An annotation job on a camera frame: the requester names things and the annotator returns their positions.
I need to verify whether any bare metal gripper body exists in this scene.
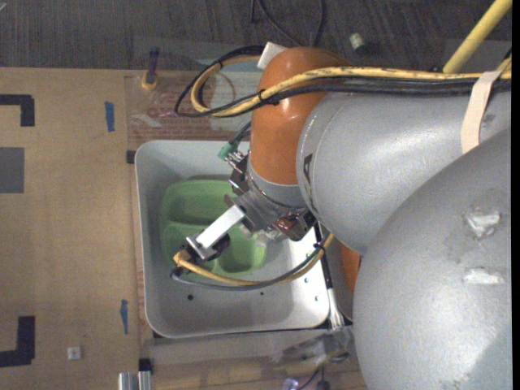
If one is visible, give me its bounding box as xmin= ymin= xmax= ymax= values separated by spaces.
xmin=224 ymin=152 xmax=319 ymax=243

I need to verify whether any green divided plate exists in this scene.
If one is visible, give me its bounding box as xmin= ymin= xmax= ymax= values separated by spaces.
xmin=159 ymin=178 xmax=268 ymax=279

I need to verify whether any thin black and white rod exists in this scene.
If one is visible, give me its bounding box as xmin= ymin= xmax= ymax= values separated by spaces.
xmin=315 ymin=223 xmax=343 ymax=331

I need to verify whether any white plastic tray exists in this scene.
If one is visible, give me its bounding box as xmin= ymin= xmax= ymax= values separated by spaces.
xmin=133 ymin=139 xmax=332 ymax=340

